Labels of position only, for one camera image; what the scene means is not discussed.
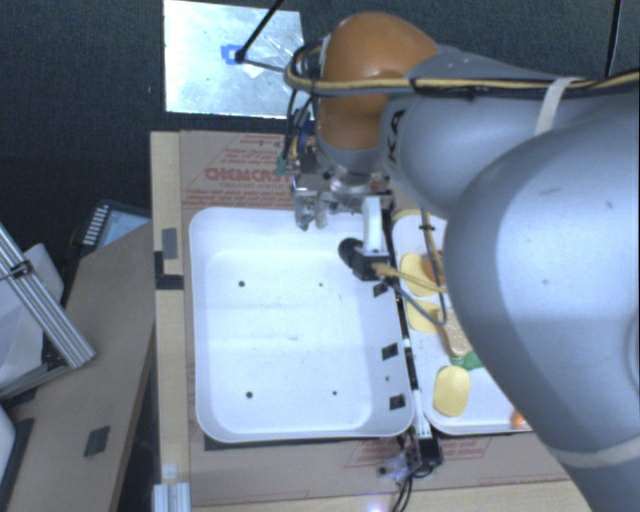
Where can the white plastic tray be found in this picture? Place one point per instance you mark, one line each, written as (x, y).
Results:
(290, 340)
(425, 350)

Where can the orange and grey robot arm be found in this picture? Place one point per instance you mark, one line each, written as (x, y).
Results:
(525, 250)

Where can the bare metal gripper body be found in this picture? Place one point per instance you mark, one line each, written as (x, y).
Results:
(345, 192)

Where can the thin black and white rod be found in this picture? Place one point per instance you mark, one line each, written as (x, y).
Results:
(409, 350)

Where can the brown cardboard board, red print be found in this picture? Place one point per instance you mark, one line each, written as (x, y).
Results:
(230, 170)

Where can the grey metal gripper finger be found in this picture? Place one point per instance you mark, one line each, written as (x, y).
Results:
(303, 216)
(321, 214)

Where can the black cylinder on white bracket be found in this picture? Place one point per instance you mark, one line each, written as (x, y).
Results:
(367, 260)

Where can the green toy vegetable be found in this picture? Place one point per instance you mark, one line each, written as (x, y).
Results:
(467, 361)

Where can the small orange toy piece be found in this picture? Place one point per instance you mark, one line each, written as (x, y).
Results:
(520, 420)

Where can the tan toy bread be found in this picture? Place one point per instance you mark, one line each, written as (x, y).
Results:
(456, 337)

